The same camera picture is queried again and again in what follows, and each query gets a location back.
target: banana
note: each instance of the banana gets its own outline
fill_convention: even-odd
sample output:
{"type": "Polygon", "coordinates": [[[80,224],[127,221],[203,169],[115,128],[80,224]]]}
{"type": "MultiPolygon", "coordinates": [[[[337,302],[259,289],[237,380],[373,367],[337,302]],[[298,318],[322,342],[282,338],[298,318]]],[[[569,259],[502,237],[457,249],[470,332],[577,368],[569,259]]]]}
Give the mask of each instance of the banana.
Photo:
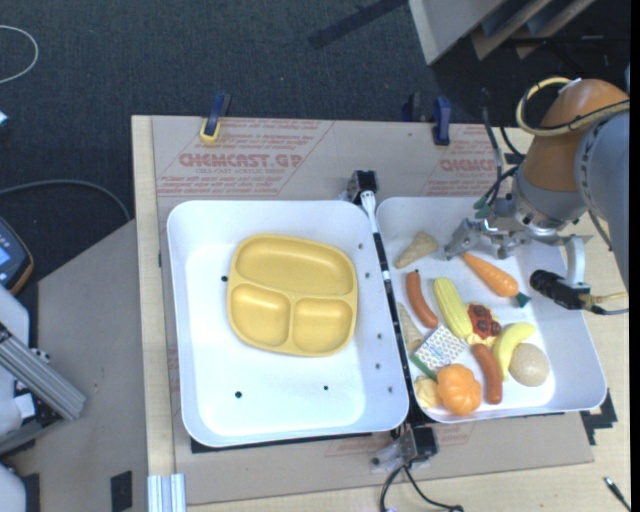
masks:
{"type": "Polygon", "coordinates": [[[536,328],[528,322],[509,324],[502,329],[500,336],[498,336],[493,346],[493,353],[498,360],[502,372],[502,380],[507,380],[513,351],[534,332],[536,332],[536,328]]]}

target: yellow corn cob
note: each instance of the yellow corn cob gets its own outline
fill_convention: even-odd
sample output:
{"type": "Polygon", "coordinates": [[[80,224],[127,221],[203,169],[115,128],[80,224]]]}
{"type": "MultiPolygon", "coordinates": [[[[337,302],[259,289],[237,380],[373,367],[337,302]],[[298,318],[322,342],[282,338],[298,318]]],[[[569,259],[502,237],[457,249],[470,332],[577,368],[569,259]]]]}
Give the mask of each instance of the yellow corn cob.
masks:
{"type": "Polygon", "coordinates": [[[473,324],[467,307],[462,302],[455,285],[447,277],[438,277],[433,292],[447,327],[458,338],[468,339],[473,334],[473,324]]]}

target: white tray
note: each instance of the white tray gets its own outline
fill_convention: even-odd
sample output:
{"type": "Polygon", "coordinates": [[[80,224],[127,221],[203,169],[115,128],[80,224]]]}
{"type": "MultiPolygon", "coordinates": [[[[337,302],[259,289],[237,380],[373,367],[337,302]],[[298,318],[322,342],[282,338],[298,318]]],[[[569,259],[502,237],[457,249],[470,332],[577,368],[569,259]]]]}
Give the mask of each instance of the white tray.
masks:
{"type": "Polygon", "coordinates": [[[343,201],[188,201],[167,221],[182,418],[212,447],[392,430],[409,400],[369,222],[343,201]],[[326,357],[240,341],[223,281],[236,246],[262,233],[331,244],[352,260],[352,340],[326,357]]]}
{"type": "MultiPolygon", "coordinates": [[[[529,276],[539,268],[559,275],[566,274],[560,248],[533,242],[517,248],[514,256],[505,260],[495,259],[494,247],[488,239],[482,240],[473,249],[476,254],[493,259],[494,263],[517,279],[520,290],[531,297],[524,308],[514,306],[511,299],[498,297],[491,292],[461,258],[447,260],[444,257],[443,247],[460,221],[464,217],[473,217],[475,211],[472,205],[475,200],[412,197],[390,198],[380,204],[376,216],[389,260],[396,301],[403,303],[413,316],[404,289],[404,275],[407,271],[418,269],[425,299],[438,312],[432,281],[438,276],[447,276],[455,283],[465,302],[489,306],[502,325],[520,321],[535,325],[537,332],[527,341],[536,344],[547,354],[551,373],[547,381],[536,388],[527,388],[510,378],[504,383],[504,398],[500,404],[483,402],[474,413],[467,416],[455,416],[442,406],[424,412],[436,421],[453,423],[598,407],[606,396],[606,384],[582,312],[568,311],[529,286],[529,276]],[[435,237],[439,243],[438,250],[410,267],[396,269],[393,261],[418,231],[435,237]]],[[[419,320],[415,316],[413,318],[416,326],[421,327],[419,320]]],[[[431,331],[422,328],[422,332],[426,335],[431,331]]],[[[482,372],[470,351],[458,362],[473,370],[476,379],[483,383],[482,372]]],[[[413,380],[422,374],[412,362],[410,371],[413,380]]]]}

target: hot dog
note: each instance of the hot dog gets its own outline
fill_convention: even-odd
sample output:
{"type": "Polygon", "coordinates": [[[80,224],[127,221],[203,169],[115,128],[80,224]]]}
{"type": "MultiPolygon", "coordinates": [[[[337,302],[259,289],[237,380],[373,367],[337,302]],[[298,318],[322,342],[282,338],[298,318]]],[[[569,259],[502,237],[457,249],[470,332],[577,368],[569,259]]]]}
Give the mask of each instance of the hot dog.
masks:
{"type": "Polygon", "coordinates": [[[431,310],[427,302],[422,295],[422,288],[420,286],[420,274],[417,270],[407,273],[405,280],[407,289],[407,297],[409,298],[409,304],[414,313],[418,315],[420,321],[427,327],[435,328],[440,323],[438,317],[431,310]]]}
{"type": "Polygon", "coordinates": [[[502,372],[498,360],[491,349],[482,343],[474,344],[471,350],[484,375],[485,400],[493,405],[499,404],[502,402],[502,372]]]}

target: wooden table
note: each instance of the wooden table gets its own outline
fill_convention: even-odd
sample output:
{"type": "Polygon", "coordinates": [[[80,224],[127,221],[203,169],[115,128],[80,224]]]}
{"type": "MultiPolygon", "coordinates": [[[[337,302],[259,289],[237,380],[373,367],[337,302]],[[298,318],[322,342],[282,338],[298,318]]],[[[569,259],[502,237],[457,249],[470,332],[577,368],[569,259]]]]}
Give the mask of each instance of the wooden table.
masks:
{"type": "MultiPolygon", "coordinates": [[[[136,222],[140,274],[142,345],[147,424],[149,475],[176,472],[169,397],[163,286],[158,266],[159,231],[154,168],[152,117],[132,119],[135,173],[136,222]]],[[[430,144],[421,131],[416,148],[430,144]]],[[[515,130],[512,140],[526,147],[530,139],[515,130]]],[[[585,220],[575,232],[594,234],[585,220]]],[[[612,255],[599,237],[587,244],[586,281],[595,294],[605,295],[623,288],[612,255]]],[[[593,446],[594,462],[577,466],[534,469],[489,475],[433,480],[423,484],[425,493],[440,502],[460,503],[466,511],[488,510],[623,510],[607,489],[603,477],[610,476],[631,500],[631,455],[629,417],[629,325],[628,315],[588,315],[588,328],[601,359],[605,378],[617,413],[613,428],[598,430],[593,446]]],[[[190,506],[194,511],[378,510],[379,486],[271,497],[255,500],[190,506]]],[[[398,510],[430,510],[408,483],[394,485],[387,506],[398,510]]]]}

